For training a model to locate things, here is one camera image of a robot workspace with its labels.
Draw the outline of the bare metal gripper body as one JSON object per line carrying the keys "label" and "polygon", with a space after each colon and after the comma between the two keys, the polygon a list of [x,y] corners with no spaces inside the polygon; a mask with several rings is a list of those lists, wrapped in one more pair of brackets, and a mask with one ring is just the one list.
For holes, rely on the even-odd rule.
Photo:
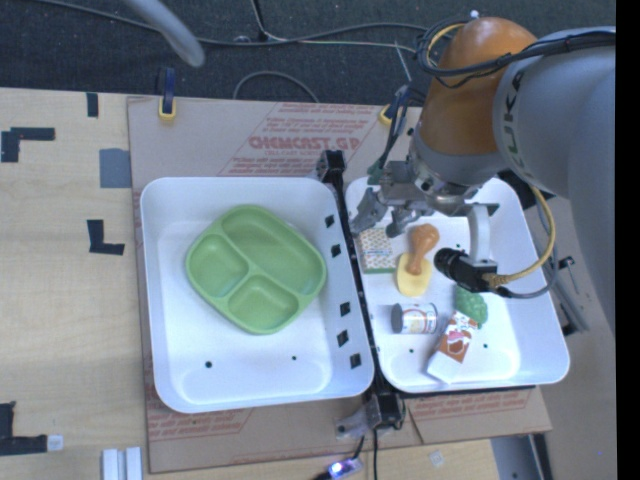
{"label": "bare metal gripper body", "polygon": [[376,199],[392,208],[396,222],[435,212],[459,216],[464,214],[463,207],[480,188],[478,184],[467,186],[444,181],[429,168],[409,160],[390,161],[379,178]]}

